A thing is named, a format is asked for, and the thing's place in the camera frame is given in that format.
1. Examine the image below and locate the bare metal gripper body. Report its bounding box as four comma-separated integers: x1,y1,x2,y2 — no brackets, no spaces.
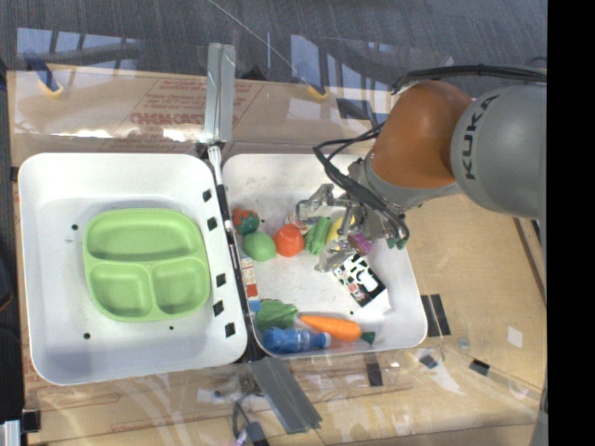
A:
331,193,408,246

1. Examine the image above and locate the yellow banana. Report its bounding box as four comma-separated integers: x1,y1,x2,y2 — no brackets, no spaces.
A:
324,215,357,245

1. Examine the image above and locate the green vegetable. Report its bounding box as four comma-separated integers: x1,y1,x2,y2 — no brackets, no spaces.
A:
303,216,334,256

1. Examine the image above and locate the purple packet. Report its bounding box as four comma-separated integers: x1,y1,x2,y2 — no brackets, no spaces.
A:
347,231,374,256

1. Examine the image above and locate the black and white carton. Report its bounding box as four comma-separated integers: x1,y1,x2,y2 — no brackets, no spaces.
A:
331,253,389,308

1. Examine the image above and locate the orange cup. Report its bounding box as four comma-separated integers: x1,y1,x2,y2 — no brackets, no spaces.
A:
272,223,307,258

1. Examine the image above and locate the white plastic tray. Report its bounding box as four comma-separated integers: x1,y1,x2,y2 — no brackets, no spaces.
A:
221,152,429,360
17,151,249,387

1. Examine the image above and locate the orange carrot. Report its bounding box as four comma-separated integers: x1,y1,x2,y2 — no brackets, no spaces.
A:
298,313,377,346

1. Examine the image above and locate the green lime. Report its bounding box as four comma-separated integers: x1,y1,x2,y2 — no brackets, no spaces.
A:
243,231,278,263

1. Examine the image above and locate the red strawberry with green top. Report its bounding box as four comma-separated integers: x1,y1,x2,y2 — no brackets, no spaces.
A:
231,207,261,237

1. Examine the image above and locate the green lettuce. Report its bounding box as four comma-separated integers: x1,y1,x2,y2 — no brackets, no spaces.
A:
254,298,299,334

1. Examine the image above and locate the white and red carton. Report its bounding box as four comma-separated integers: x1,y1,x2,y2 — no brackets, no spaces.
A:
238,256,262,313

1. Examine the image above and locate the blue bottle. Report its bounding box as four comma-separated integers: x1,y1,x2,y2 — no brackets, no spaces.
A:
261,326,333,355

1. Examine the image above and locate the brown cardboard board red print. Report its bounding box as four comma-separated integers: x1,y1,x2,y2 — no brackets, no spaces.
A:
6,64,549,446

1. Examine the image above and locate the green divided plate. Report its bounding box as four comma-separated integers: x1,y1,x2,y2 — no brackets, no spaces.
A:
82,207,213,323

